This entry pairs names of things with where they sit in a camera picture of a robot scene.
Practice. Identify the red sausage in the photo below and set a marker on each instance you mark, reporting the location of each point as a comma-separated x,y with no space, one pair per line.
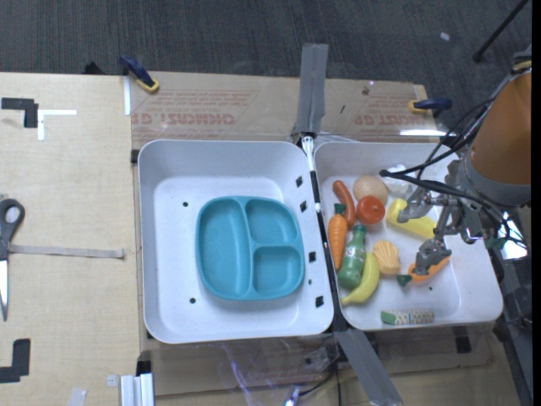
344,197

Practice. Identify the orange carrot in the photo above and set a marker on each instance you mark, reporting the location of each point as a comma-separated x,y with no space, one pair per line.
337,237
422,276

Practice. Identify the brown cardboard board red print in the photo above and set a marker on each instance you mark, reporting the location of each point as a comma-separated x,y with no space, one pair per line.
236,112

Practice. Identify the red tomato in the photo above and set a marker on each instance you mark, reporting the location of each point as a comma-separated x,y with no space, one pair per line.
370,210

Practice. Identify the yellow ridged biscuit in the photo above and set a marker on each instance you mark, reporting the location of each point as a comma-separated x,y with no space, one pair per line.
386,258

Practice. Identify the blue divided plate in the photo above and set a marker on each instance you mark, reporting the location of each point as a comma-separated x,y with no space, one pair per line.
228,248

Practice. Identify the pale yellow oblong toy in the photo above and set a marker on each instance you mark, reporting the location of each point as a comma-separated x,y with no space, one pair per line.
418,226

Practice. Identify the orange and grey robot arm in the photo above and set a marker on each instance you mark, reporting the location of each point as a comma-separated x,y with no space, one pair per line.
503,133

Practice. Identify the yellow banana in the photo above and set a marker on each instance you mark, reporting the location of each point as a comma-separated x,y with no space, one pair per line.
369,283

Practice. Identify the green and white carton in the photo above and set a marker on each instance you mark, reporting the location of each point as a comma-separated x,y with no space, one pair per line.
408,317

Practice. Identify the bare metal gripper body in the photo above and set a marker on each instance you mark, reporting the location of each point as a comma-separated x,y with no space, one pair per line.
469,220

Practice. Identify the white plastic tray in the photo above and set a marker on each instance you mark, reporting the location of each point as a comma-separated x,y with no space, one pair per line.
177,243
456,294

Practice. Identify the green bottle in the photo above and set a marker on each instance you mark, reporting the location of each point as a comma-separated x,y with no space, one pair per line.
353,260

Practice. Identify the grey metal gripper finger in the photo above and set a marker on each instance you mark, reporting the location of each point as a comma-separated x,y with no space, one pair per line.
433,254
416,203

